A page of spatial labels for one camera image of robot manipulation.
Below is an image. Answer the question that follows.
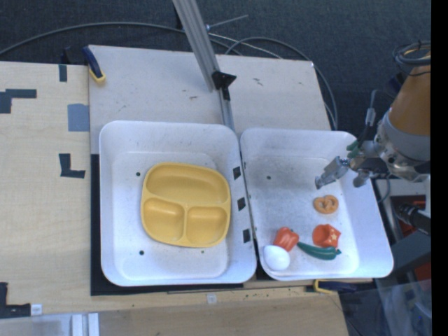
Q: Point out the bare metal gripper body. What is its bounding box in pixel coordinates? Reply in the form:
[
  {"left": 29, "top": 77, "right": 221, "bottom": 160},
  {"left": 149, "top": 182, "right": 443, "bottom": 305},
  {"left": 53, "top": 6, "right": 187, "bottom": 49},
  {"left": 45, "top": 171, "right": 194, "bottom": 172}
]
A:
[{"left": 349, "top": 139, "right": 431, "bottom": 183}]

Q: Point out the brown toy pretzel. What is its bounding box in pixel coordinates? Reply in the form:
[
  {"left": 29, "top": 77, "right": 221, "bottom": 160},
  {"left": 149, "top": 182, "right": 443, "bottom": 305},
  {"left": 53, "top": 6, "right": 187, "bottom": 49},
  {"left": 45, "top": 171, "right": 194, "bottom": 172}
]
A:
[{"left": 312, "top": 194, "right": 340, "bottom": 215}]

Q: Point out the white plastic tray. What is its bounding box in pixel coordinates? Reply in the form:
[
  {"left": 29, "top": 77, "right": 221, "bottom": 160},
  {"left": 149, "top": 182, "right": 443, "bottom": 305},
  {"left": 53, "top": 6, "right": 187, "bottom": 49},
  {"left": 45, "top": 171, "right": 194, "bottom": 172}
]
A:
[
  {"left": 98, "top": 119, "right": 258, "bottom": 288},
  {"left": 239, "top": 127, "right": 395, "bottom": 282}
]

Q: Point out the red cup with yellow star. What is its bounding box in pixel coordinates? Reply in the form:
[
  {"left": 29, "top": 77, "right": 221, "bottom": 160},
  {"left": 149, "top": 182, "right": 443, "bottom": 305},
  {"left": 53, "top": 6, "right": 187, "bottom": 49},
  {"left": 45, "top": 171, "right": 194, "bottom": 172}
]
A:
[{"left": 311, "top": 223, "right": 342, "bottom": 249}]

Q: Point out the orange toy bell pepper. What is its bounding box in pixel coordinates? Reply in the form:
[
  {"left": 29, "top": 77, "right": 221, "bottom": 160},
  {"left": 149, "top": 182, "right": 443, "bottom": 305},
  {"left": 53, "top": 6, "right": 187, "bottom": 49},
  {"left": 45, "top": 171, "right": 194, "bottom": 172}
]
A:
[{"left": 272, "top": 226, "right": 300, "bottom": 253}]

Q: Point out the green toy chili pepper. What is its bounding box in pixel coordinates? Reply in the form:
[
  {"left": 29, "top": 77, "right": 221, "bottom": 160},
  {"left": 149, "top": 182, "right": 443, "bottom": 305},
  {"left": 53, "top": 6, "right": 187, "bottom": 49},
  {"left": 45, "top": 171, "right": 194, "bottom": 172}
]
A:
[{"left": 296, "top": 241, "right": 342, "bottom": 261}]

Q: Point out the white toy egg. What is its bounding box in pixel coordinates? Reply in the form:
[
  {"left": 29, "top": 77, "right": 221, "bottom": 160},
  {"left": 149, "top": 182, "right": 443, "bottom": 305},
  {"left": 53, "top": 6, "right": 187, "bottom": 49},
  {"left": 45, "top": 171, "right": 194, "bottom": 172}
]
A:
[{"left": 262, "top": 244, "right": 291, "bottom": 272}]

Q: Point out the yellow divided plate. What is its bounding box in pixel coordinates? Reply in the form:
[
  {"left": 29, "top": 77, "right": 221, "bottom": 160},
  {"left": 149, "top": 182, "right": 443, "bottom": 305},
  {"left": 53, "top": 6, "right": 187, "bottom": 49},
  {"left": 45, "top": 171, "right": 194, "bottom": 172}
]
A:
[{"left": 140, "top": 162, "right": 232, "bottom": 249}]

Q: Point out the pale flat board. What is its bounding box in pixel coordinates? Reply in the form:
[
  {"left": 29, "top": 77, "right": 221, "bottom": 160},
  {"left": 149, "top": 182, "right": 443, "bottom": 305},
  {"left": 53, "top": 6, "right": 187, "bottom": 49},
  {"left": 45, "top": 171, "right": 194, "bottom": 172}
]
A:
[{"left": 87, "top": 44, "right": 374, "bottom": 295}]

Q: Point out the black cylinder on white bracket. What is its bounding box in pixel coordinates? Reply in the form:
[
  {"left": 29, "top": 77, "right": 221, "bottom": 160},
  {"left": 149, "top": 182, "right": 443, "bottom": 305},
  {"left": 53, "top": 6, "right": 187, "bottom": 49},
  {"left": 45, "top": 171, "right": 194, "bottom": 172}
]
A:
[{"left": 397, "top": 183, "right": 431, "bottom": 237}]

